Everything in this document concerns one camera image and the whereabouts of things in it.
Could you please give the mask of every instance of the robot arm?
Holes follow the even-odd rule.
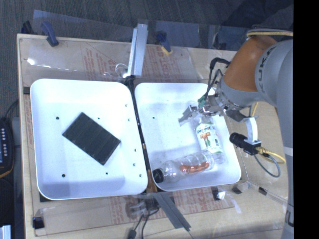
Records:
[[[282,239],[291,239],[294,237],[293,40],[276,42],[267,35],[248,39],[218,81],[214,95],[200,100],[198,109],[203,114],[227,115],[237,122],[246,121],[251,127],[250,118],[240,110],[257,101],[277,108],[289,180]],[[252,150],[258,146],[253,145],[253,137],[253,134],[248,137]]]

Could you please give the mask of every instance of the clear plastic sheet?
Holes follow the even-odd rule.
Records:
[[[174,25],[172,22],[166,24],[159,22],[158,26],[162,27],[157,28],[157,24],[151,22],[150,31],[164,29],[169,32],[165,27],[172,25]],[[178,25],[182,24],[176,23],[172,33],[179,32]],[[184,29],[192,29],[188,32],[192,35],[198,28],[189,25],[184,26]],[[180,34],[186,35],[187,31],[182,31]],[[60,44],[52,48],[44,36],[22,35],[18,38],[20,86],[30,87],[35,80],[41,78],[121,82],[123,78],[119,76],[116,67],[118,65],[119,69],[128,64],[130,42],[92,40],[94,39],[92,37],[89,39],[91,40],[59,37]],[[155,44],[155,40],[153,43],[150,40],[143,74],[136,79],[136,84],[139,82],[207,83],[210,61],[214,57],[230,61],[235,54],[234,51],[199,48],[197,37],[187,39],[189,46],[184,46],[185,42],[179,42],[180,40],[181,38],[170,39],[172,45],[180,45],[172,46],[173,53],[170,56],[162,52],[160,45]],[[225,70],[223,64],[216,66]],[[34,233],[37,236],[50,235],[55,238],[56,235],[56,238],[63,238],[64,232],[93,229],[90,233],[97,238],[102,238],[105,235],[103,233],[109,233],[110,238],[125,238],[128,230],[137,224],[143,212],[145,200],[139,196],[63,201],[47,201],[40,196],[36,185],[30,99],[29,95],[23,95],[21,98],[23,104],[21,117],[26,125],[22,134],[27,137],[25,147],[27,152],[24,158],[30,163],[32,212],[34,217],[43,217],[45,223],[44,228],[36,229]],[[260,103],[255,115],[259,116],[257,125],[262,146],[284,156],[275,109],[269,104]],[[225,117],[225,120],[230,133],[247,135],[244,123],[237,123],[228,117]],[[175,238],[191,238],[191,236],[215,238],[282,229],[288,192],[285,165],[280,165],[281,176],[273,178],[260,167],[254,157],[241,149],[235,150],[242,177],[234,185],[218,187],[218,192],[224,193],[223,199],[216,199],[211,188],[169,193],[191,225],[190,232],[174,230],[165,213],[158,212],[148,221],[144,235],[150,238],[165,238],[172,234],[176,234]],[[265,167],[276,173],[272,163],[260,160]]]

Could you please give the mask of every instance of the blue clamp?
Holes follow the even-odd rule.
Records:
[[[43,33],[48,36],[46,40],[50,43],[52,47],[57,46],[59,44],[59,42],[55,38],[53,27],[48,21],[43,21],[41,23],[41,29]]]
[[[156,35],[157,40],[161,44],[161,49],[166,55],[170,55],[173,51],[170,48],[170,44],[166,38],[166,33],[159,32]]]

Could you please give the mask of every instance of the black rectangular object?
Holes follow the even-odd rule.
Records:
[[[84,113],[62,135],[102,165],[121,142]]]

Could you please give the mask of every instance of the black bottle cap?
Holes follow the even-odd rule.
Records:
[[[156,183],[161,183],[164,181],[163,172],[159,168],[153,171],[153,177]]]

